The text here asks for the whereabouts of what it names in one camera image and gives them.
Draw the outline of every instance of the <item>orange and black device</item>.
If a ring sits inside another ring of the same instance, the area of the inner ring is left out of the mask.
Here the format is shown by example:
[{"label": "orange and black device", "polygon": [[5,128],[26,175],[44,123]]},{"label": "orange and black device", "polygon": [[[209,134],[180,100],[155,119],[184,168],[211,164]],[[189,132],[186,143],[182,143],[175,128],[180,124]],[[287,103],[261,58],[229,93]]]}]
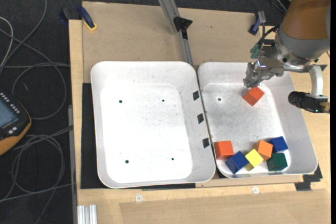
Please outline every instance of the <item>orange and black device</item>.
[{"label": "orange and black device", "polygon": [[29,130],[31,122],[23,105],[0,89],[0,155],[22,139]]}]

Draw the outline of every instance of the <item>device screen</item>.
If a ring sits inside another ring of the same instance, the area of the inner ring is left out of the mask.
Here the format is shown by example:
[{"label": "device screen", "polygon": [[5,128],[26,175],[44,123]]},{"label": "device screen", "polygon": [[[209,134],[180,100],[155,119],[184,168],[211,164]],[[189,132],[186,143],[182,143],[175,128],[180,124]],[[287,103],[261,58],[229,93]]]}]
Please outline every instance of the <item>device screen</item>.
[{"label": "device screen", "polygon": [[17,120],[18,117],[14,114],[14,112],[11,111],[2,100],[0,100],[0,128],[16,122]]}]

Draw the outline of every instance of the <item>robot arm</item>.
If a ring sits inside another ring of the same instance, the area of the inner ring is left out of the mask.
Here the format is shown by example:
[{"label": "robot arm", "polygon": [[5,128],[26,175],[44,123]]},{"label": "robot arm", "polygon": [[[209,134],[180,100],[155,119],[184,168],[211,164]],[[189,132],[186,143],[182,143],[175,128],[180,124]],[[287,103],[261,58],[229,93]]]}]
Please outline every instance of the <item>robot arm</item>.
[{"label": "robot arm", "polygon": [[310,94],[293,92],[289,102],[314,113],[330,113],[324,97],[322,70],[326,66],[310,65],[330,50],[330,0],[292,0],[277,29],[274,46],[262,45],[257,60],[248,63],[244,85],[258,86],[284,71],[308,72],[312,81]]}]

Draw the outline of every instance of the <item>wooden table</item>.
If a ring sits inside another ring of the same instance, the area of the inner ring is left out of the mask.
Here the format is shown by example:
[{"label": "wooden table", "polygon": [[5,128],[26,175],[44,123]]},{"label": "wooden table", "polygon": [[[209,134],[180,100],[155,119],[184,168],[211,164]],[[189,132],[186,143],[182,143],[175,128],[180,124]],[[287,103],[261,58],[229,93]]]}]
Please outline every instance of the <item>wooden table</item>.
[{"label": "wooden table", "polygon": [[[302,175],[220,179],[218,175],[191,189],[81,189],[82,84],[101,60],[182,60],[178,38],[160,7],[84,2],[98,28],[90,32],[80,20],[69,22],[73,124],[78,205],[97,205],[98,223],[331,223],[330,115],[303,111],[323,178],[310,191],[296,191]],[[188,29],[194,66],[206,61],[250,61],[258,36],[248,33],[253,14],[179,9],[193,20]],[[324,70],[330,96],[330,58]],[[296,90],[310,92],[307,74],[291,74]],[[142,202],[135,196],[141,194]]]}]

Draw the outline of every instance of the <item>white tray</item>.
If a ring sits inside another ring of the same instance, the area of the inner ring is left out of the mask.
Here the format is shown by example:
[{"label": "white tray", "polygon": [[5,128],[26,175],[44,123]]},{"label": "white tray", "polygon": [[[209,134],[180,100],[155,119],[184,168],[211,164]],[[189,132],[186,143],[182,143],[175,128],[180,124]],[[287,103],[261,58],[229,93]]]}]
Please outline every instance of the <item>white tray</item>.
[{"label": "white tray", "polygon": [[251,106],[243,99],[248,91],[243,84],[246,68],[246,63],[207,62],[198,69],[212,141],[231,140],[235,153],[246,154],[258,140],[283,136],[289,147],[284,152],[288,167],[269,172],[262,162],[249,172],[242,168],[234,175],[226,160],[216,160],[219,171],[231,178],[314,172],[317,158],[302,112],[288,102],[289,93],[294,91],[290,74],[263,81],[259,87],[265,94]]},{"label": "white tray", "polygon": [[92,68],[91,84],[98,175],[106,186],[195,183],[213,177],[216,166],[212,148],[206,146],[209,133],[193,67],[105,61]]}]

